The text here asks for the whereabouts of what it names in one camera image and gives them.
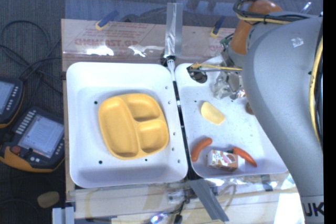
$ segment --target hot dog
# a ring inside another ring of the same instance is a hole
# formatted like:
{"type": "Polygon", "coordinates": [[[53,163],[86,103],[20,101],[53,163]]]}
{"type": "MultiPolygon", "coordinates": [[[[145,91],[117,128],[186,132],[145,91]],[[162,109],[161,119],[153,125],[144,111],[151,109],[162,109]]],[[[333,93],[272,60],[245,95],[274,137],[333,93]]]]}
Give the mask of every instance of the hot dog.
{"type": "Polygon", "coordinates": [[[212,144],[212,139],[210,137],[206,137],[199,141],[196,146],[194,146],[192,152],[191,152],[191,160],[193,162],[196,162],[198,160],[198,156],[202,149],[204,149],[206,146],[209,146],[212,144]]]}

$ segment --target yellow divided dish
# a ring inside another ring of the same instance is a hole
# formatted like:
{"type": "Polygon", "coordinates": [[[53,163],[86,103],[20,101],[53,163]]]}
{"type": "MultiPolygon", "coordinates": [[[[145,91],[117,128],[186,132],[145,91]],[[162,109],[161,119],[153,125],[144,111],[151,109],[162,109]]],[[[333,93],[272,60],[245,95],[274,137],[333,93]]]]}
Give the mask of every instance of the yellow divided dish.
{"type": "Polygon", "coordinates": [[[169,131],[157,101],[144,93],[111,97],[98,111],[100,131],[112,155],[135,159],[164,149],[169,131]]]}

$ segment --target device button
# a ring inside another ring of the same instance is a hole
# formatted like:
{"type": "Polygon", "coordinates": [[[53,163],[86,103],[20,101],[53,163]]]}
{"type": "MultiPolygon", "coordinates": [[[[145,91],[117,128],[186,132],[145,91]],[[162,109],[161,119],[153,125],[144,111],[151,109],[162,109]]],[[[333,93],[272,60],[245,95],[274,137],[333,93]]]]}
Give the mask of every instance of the device button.
{"type": "Polygon", "coordinates": [[[19,146],[13,146],[12,147],[12,152],[15,154],[15,155],[19,155],[20,152],[21,152],[21,148],[19,146]]]}

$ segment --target device screen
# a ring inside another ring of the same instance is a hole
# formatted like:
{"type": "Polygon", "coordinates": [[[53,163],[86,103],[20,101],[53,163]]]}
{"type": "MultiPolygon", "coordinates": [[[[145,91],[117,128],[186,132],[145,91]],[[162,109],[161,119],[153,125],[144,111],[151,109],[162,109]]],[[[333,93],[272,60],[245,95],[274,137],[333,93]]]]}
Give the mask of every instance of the device screen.
{"type": "Polygon", "coordinates": [[[12,93],[13,88],[14,88],[13,83],[0,81],[0,115],[2,115],[2,113],[5,110],[5,107],[8,104],[8,100],[9,97],[11,96],[10,94],[12,93]]]}
{"type": "Polygon", "coordinates": [[[36,115],[18,145],[51,158],[59,140],[64,134],[64,126],[41,115],[36,115]]]}

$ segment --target brown cylinder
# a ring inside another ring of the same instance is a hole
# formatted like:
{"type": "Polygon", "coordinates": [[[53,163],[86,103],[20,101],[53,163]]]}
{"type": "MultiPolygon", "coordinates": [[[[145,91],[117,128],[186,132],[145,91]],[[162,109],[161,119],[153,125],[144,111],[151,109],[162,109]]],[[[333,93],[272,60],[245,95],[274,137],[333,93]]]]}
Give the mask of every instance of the brown cylinder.
{"type": "MultiPolygon", "coordinates": [[[[270,0],[256,0],[248,8],[247,11],[269,14],[271,12],[279,12],[280,8],[277,4],[270,0]]],[[[231,49],[238,54],[246,54],[246,38],[252,25],[240,20],[230,42],[231,49]]]]}

